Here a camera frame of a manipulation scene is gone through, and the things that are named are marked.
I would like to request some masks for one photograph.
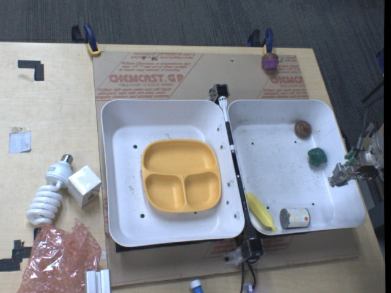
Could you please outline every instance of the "brown round object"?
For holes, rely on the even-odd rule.
[[[300,138],[307,138],[311,131],[311,125],[304,120],[299,120],[294,126],[294,133]]]

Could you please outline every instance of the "white cap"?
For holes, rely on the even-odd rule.
[[[201,286],[201,281],[196,279],[190,282],[190,288],[193,290],[197,286]]]

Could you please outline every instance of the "can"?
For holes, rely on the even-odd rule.
[[[283,229],[306,228],[310,225],[310,212],[306,208],[283,208],[280,223]]]

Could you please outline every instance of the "blue marker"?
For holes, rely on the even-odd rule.
[[[190,282],[190,288],[193,293],[203,293],[200,280],[194,280]]]

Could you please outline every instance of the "white tray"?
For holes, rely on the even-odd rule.
[[[244,216],[223,114],[207,100],[114,100],[101,112],[108,190],[109,230],[124,247],[226,239],[239,235]],[[198,213],[155,209],[142,186],[141,160],[157,140],[209,144],[219,162],[219,203]]]
[[[243,186],[268,209],[277,231],[250,213],[253,226],[268,235],[353,228],[365,219],[361,195],[354,181],[331,187],[328,178],[346,153],[334,113],[317,100],[236,100],[228,107]],[[294,133],[305,120],[312,127],[308,139]],[[321,148],[327,163],[313,168],[307,152]],[[307,228],[282,229],[283,208],[307,208]]]

